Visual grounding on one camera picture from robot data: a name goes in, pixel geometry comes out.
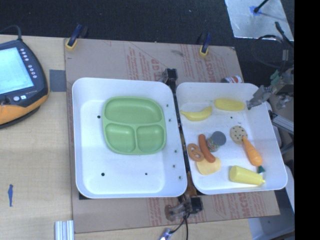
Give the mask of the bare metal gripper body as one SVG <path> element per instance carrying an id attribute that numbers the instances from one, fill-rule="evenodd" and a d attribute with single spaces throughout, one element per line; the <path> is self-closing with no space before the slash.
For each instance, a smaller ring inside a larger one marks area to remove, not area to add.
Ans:
<path id="1" fill-rule="evenodd" d="M 277 69 L 271 75 L 271 92 L 275 95 L 294 95 L 294 68 L 289 68 L 280 74 Z"/>

